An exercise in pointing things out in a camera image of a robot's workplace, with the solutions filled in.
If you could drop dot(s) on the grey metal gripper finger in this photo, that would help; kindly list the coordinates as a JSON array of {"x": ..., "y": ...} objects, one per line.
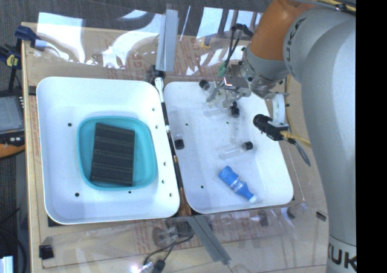
[
  {"x": 213, "y": 93},
  {"x": 231, "y": 98}
]

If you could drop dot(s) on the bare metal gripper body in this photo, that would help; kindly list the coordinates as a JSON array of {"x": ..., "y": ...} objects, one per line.
[{"x": 239, "y": 80}]

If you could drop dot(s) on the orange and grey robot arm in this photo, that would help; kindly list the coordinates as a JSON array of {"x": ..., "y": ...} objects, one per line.
[{"x": 326, "y": 84}]

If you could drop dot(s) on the clear plastic bottle, black cap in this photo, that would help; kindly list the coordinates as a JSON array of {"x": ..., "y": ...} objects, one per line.
[
  {"x": 235, "y": 128},
  {"x": 232, "y": 151},
  {"x": 203, "y": 84}
]

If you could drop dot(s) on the thin black and white rod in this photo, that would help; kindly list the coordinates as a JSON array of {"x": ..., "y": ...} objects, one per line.
[{"x": 166, "y": 120}]

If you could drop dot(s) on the white plastic tray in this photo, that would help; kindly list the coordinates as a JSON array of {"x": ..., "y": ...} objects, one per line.
[
  {"x": 208, "y": 175},
  {"x": 60, "y": 157}
]

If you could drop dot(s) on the blue bottle with white cap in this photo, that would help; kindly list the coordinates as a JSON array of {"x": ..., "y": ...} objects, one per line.
[{"x": 234, "y": 182}]

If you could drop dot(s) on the teal plate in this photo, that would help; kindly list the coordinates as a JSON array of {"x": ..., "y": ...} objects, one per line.
[{"x": 146, "y": 157}]

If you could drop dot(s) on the black ribbed block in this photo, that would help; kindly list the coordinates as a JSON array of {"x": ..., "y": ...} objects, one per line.
[{"x": 113, "y": 154}]

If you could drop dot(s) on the brown cardboard board, red print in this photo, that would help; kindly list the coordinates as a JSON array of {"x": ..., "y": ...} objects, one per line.
[{"x": 99, "y": 237}]

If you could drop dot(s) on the black cylinder on white bracket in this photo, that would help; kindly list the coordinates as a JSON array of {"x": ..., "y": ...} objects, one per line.
[{"x": 267, "y": 125}]

